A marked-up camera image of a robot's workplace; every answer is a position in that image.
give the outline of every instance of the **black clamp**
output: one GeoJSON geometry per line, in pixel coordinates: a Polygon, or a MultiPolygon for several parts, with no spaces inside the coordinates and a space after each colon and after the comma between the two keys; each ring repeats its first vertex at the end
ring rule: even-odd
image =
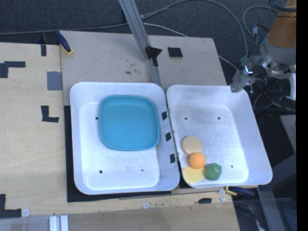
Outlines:
{"type": "Polygon", "coordinates": [[[153,64],[155,67],[158,67],[158,62],[157,62],[157,56],[162,52],[163,50],[157,49],[151,46],[148,46],[145,48],[146,55],[148,56],[149,59],[152,58],[153,64]]]}

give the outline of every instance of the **yellow and blue clamp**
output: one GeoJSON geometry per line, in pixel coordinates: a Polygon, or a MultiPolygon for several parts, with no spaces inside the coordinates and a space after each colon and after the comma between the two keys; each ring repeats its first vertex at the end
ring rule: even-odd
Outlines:
{"type": "Polygon", "coordinates": [[[63,35],[59,32],[56,32],[56,37],[59,40],[60,44],[61,44],[61,49],[67,54],[67,55],[71,55],[73,54],[73,49],[69,46],[69,44],[67,43],[66,39],[63,37],[63,35]]]}

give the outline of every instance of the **orange fruit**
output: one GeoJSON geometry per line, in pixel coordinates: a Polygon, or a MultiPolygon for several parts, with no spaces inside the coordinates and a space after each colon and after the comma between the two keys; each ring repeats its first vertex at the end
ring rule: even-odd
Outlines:
{"type": "Polygon", "coordinates": [[[205,165],[205,156],[200,152],[192,153],[189,157],[192,168],[202,168],[205,165]]]}

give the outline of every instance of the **metal bar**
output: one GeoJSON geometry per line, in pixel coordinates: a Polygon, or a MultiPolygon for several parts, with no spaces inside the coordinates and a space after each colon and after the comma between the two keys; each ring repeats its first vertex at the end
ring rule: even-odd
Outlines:
{"type": "Polygon", "coordinates": [[[158,67],[154,66],[152,59],[148,59],[145,49],[151,46],[148,35],[145,31],[135,0],[119,0],[123,13],[127,19],[129,28],[134,35],[139,49],[144,57],[150,62],[152,81],[161,86],[161,79],[158,67]]]}

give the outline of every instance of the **blue lid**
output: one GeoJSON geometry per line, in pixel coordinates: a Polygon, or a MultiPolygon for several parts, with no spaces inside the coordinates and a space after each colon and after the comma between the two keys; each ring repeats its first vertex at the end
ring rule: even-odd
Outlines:
{"type": "Polygon", "coordinates": [[[159,142],[157,109],[148,98],[109,96],[100,104],[99,122],[102,140],[111,149],[148,150],[159,142]]]}

